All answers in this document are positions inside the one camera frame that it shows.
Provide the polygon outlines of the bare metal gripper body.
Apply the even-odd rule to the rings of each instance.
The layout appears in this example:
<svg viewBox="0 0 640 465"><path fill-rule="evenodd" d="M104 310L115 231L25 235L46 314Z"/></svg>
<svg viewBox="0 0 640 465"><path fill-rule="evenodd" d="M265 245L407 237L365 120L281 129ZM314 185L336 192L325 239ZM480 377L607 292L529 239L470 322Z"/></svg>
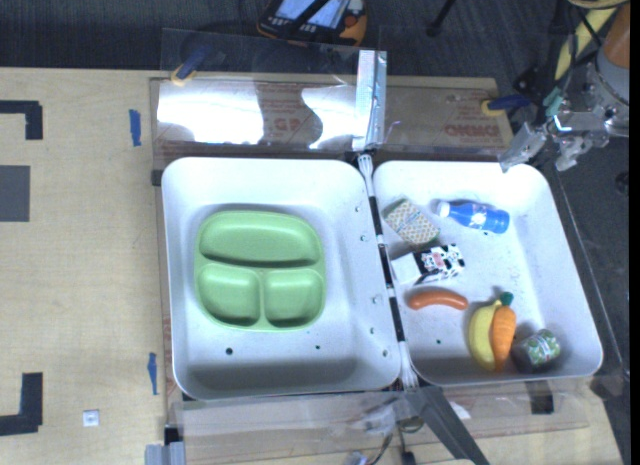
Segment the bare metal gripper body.
<svg viewBox="0 0 640 465"><path fill-rule="evenodd" d="M629 136L629 70L609 60L571 67L543 99L551 132L606 140Z"/></svg>

